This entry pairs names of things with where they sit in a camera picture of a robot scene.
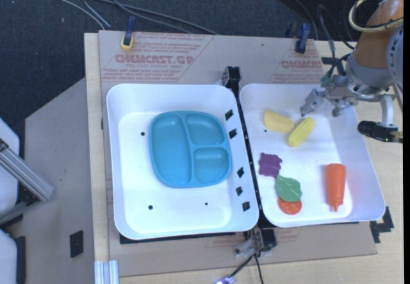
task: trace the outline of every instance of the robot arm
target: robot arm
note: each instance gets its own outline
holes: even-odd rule
[[[314,89],[300,108],[302,116],[316,110],[325,99],[334,106],[333,116],[359,101],[379,102],[382,121],[363,121],[360,133],[384,142],[401,142],[402,132],[393,124],[393,100],[396,95],[383,94],[396,84],[403,93],[404,0],[382,0],[364,27],[356,24],[355,10],[366,0],[358,0],[349,13],[350,25],[362,34],[356,48],[337,60],[338,69],[322,79],[323,91]]]

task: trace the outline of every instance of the hole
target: hole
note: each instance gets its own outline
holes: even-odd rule
[[[242,203],[242,210],[246,211],[250,208],[250,203],[249,202],[243,202]]]
[[[243,171],[243,168],[241,168],[238,171],[236,171],[236,173],[238,174],[238,177],[241,178],[243,174],[245,173],[245,171]]]
[[[225,120],[227,121],[231,116],[233,115],[233,111],[229,110],[228,112],[225,113]]]
[[[233,129],[229,132],[229,138],[232,139],[235,136],[236,136],[236,129]]]
[[[242,190],[242,187],[241,186],[239,186],[236,190],[236,195],[241,195],[242,194],[242,192],[243,192],[243,190]]]

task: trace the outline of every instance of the red tomato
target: red tomato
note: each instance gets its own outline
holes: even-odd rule
[[[277,200],[279,204],[279,208],[286,214],[288,215],[295,215],[302,209],[302,202],[297,201],[297,202],[287,202],[280,197],[278,197]]]

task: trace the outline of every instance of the wooden table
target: wooden table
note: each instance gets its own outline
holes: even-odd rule
[[[315,42],[322,56],[329,56],[327,42]],[[349,52],[341,42],[336,43],[337,57]],[[85,34],[85,67],[90,136],[90,166],[95,261],[109,260],[104,144],[101,130],[101,82],[99,73],[99,39],[96,33]],[[356,108],[359,120],[381,118],[378,103],[360,102]],[[402,130],[402,110],[395,101],[395,120]],[[365,137],[377,177],[393,219],[391,233],[381,235],[378,253],[371,256],[333,258],[305,262],[262,265],[265,283],[403,283],[404,282],[404,224],[403,224],[403,145],[382,143]],[[120,278],[122,284],[167,283],[210,284],[232,273],[233,268],[206,271],[173,272]],[[251,264],[236,276],[237,283],[259,283],[258,270]]]

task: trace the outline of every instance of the cardboard sheet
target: cardboard sheet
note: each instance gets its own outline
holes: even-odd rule
[[[315,43],[295,52],[292,38],[227,37],[176,33],[134,34],[132,50],[123,51],[123,32],[100,31],[102,114],[108,128],[106,94],[119,83],[218,84],[227,66],[238,66],[240,86],[249,83],[317,84],[323,76]],[[119,261],[120,276],[237,266],[234,246],[243,233],[215,237],[178,237],[121,244],[113,220],[108,130],[104,130],[110,259]],[[289,262],[376,253],[368,222],[275,228],[277,247],[261,263]]]

